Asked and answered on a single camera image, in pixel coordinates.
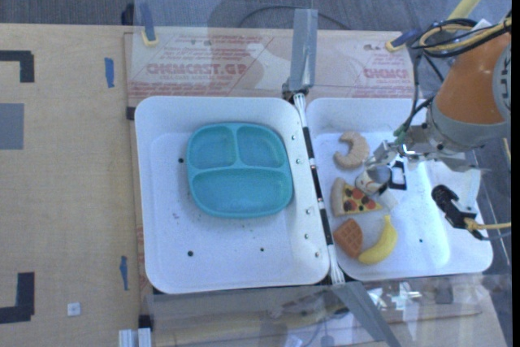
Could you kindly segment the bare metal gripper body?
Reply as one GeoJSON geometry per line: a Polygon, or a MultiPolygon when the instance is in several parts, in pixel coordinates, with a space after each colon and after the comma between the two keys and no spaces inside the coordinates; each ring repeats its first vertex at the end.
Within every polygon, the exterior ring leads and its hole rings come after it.
{"type": "Polygon", "coordinates": [[[468,171],[475,167],[466,153],[482,145],[482,128],[461,122],[423,122],[413,125],[401,146],[413,162],[442,162],[452,171],[468,171]]]}

